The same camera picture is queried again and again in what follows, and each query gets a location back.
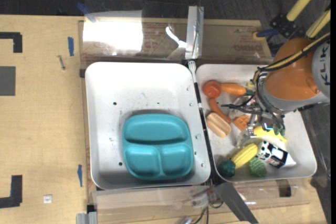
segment black corner marker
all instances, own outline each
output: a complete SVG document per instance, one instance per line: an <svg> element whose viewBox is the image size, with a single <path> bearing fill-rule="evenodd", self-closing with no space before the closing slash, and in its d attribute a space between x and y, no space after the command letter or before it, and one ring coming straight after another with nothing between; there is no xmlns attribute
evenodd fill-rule
<svg viewBox="0 0 336 224"><path fill-rule="evenodd" d="M22 175L12 176L10 196L0 198L0 208L20 206L22 202Z"/></svg>
<svg viewBox="0 0 336 224"><path fill-rule="evenodd" d="M13 53L22 53L22 35L20 32L0 32L0 39L12 39Z"/></svg>

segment teal divided plate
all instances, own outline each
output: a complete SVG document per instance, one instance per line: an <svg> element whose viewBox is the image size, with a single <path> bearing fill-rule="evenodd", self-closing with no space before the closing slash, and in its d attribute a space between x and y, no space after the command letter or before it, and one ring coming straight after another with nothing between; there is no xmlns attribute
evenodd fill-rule
<svg viewBox="0 0 336 224"><path fill-rule="evenodd" d="M126 120L122 151L128 171L143 180L183 177L194 162L188 126L169 114L141 114Z"/></svg>

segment wooden surface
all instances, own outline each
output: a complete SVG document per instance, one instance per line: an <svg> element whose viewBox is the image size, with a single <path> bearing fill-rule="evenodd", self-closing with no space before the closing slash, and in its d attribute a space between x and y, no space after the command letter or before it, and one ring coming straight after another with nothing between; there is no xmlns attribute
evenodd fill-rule
<svg viewBox="0 0 336 224"><path fill-rule="evenodd" d="M88 201L78 23L82 17L0 15L0 31L23 35L23 53L0 39L0 66L16 66L16 95L0 96L0 197L8 197L10 177L23 176L20 207L0 209L0 223L76 223ZM74 38L75 55L68 51ZM61 55L66 70L57 56ZM82 165L83 186L77 175ZM326 223L316 190L307 184L304 205L257 209L260 223ZM52 194L44 204L43 195ZM138 222L178 224L181 218ZM238 219L231 212L209 222Z"/></svg>

